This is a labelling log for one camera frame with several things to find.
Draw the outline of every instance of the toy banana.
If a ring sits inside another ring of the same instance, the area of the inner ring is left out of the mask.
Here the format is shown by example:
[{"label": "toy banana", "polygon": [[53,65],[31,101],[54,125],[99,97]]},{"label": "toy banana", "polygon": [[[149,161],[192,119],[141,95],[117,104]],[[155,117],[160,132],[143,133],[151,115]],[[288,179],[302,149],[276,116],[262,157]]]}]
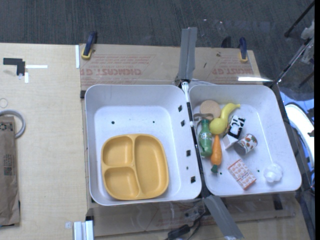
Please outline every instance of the toy banana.
[{"label": "toy banana", "polygon": [[227,126],[229,115],[236,108],[240,108],[240,104],[228,103],[221,109],[221,115],[218,118],[213,119],[209,124],[209,130],[212,134],[222,134]]}]

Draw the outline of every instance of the gray carpet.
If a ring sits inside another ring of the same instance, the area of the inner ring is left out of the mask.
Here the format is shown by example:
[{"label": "gray carpet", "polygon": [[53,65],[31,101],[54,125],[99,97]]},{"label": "gray carpet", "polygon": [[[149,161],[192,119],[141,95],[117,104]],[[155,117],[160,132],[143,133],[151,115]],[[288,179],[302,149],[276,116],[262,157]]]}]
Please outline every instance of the gray carpet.
[{"label": "gray carpet", "polygon": [[[312,1],[0,0],[0,42],[74,45],[97,31],[99,44],[180,46],[181,29],[197,27],[197,47],[219,47],[224,33],[215,23],[222,21],[232,46],[245,37],[262,75],[275,79],[303,44],[300,34],[311,25],[315,8],[289,38],[284,33]],[[299,65],[293,76],[303,80],[310,72],[310,66]],[[293,84],[287,75],[285,86]],[[313,78],[296,90],[312,92]]]}]

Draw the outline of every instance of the small milk carton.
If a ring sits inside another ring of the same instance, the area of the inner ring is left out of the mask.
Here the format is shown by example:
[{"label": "small milk carton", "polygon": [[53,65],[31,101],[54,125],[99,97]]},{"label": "small milk carton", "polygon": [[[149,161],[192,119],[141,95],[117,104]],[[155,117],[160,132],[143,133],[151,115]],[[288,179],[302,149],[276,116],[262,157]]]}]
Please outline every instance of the small milk carton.
[{"label": "small milk carton", "polygon": [[237,115],[232,116],[222,138],[225,149],[231,147],[239,140],[245,121],[245,118],[240,118]]}]

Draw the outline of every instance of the yellow divided plate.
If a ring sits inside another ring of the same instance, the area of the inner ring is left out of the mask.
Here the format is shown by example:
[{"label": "yellow divided plate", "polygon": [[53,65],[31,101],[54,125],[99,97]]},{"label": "yellow divided plate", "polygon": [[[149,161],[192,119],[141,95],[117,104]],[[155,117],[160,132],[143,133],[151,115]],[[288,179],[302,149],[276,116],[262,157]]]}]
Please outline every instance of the yellow divided plate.
[{"label": "yellow divided plate", "polygon": [[108,139],[101,149],[102,178],[115,199],[151,199],[169,184],[167,158],[161,142],[148,134],[126,134]]}]

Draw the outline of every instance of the toy carrot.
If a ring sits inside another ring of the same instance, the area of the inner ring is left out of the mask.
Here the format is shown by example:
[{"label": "toy carrot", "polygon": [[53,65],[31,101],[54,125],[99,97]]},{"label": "toy carrot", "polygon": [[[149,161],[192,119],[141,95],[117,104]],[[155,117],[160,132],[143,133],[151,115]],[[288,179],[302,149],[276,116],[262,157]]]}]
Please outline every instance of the toy carrot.
[{"label": "toy carrot", "polygon": [[211,171],[213,173],[217,173],[218,166],[221,164],[221,161],[222,161],[222,149],[221,149],[220,138],[218,134],[214,136],[214,142],[212,146],[212,154],[211,154],[210,160],[211,160],[211,163],[213,164]]}]

